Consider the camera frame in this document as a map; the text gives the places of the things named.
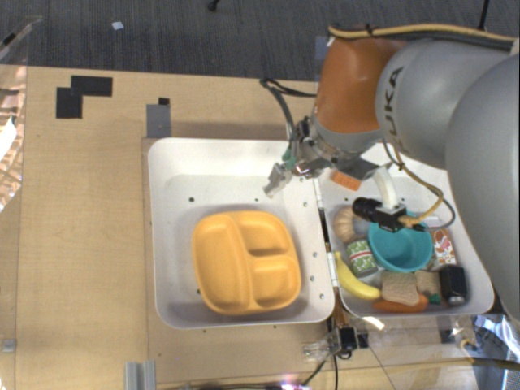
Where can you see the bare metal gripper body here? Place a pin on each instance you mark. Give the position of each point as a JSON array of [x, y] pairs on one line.
[[313, 161]]

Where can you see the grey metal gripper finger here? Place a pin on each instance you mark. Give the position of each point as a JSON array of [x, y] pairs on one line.
[[271, 185], [283, 173]]

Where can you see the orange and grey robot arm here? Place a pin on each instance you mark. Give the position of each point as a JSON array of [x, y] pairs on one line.
[[426, 96]]

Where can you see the orange biscuit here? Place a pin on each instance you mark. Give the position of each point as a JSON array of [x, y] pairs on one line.
[[345, 180]]

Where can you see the white plastic tray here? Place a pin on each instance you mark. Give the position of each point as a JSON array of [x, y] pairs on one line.
[[227, 169], [467, 258]]

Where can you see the beige doughnut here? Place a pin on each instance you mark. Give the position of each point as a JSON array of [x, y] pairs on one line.
[[344, 224]]

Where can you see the thin black and white rod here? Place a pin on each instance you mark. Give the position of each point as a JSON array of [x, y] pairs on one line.
[[327, 245]]

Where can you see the orange divided plate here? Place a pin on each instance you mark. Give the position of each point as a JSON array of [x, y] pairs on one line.
[[227, 266]]

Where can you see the green and red can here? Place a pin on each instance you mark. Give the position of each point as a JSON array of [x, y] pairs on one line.
[[360, 257]]

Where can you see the yellow banana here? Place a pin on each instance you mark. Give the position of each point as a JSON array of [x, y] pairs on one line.
[[351, 280]]

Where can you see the teal bowl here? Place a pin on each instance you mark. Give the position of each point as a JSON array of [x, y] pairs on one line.
[[400, 252]]

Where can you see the tan bread slice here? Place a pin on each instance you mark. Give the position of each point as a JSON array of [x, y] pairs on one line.
[[400, 289]]

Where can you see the red and white carton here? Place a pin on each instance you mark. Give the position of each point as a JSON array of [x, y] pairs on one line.
[[443, 247]]

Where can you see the brown biscuit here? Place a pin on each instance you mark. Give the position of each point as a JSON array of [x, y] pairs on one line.
[[428, 282]]

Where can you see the orange carrot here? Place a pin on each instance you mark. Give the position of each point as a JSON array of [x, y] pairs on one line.
[[400, 306]]

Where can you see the black can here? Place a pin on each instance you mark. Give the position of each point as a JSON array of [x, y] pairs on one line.
[[453, 282]]

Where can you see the black cylinder on white bracket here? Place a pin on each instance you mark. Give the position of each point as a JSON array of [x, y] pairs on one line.
[[391, 217]]

